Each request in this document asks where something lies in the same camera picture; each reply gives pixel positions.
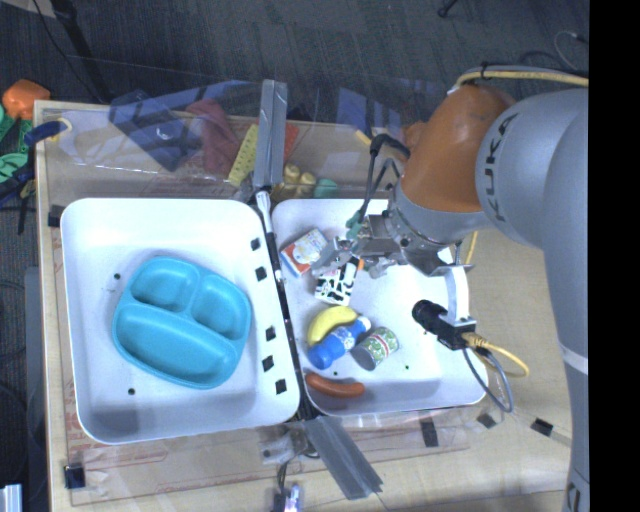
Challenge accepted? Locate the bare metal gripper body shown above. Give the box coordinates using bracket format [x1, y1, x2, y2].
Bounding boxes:
[349, 212, 455, 276]

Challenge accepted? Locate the orange and white carton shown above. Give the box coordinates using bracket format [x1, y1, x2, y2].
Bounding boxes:
[278, 228, 330, 278]

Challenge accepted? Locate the black and white carton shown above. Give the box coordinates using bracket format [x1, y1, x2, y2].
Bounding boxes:
[313, 257, 366, 307]

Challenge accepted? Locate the yellow banana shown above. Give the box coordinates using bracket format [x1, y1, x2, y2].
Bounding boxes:
[306, 305, 360, 348]

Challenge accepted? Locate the green and white can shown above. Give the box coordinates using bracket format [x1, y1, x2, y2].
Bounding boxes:
[351, 326, 401, 372]

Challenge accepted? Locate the small yellow toy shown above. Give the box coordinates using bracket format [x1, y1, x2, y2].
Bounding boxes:
[281, 162, 319, 199]

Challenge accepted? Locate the blue bottle with white cap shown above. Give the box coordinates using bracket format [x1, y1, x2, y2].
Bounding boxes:
[306, 315, 373, 371]

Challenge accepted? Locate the white plastic tray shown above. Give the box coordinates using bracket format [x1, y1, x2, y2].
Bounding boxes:
[59, 197, 302, 446]
[269, 198, 490, 418]

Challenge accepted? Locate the brown sausage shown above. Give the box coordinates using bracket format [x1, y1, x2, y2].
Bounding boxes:
[304, 371, 367, 400]

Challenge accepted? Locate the yellow studded block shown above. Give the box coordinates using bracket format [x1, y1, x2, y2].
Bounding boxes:
[227, 123, 262, 188]

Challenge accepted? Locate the blue divided plate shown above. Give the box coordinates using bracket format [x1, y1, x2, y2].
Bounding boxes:
[111, 255, 253, 391]

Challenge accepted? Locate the black cylinder on white bracket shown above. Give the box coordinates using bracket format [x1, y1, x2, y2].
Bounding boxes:
[411, 248, 479, 352]

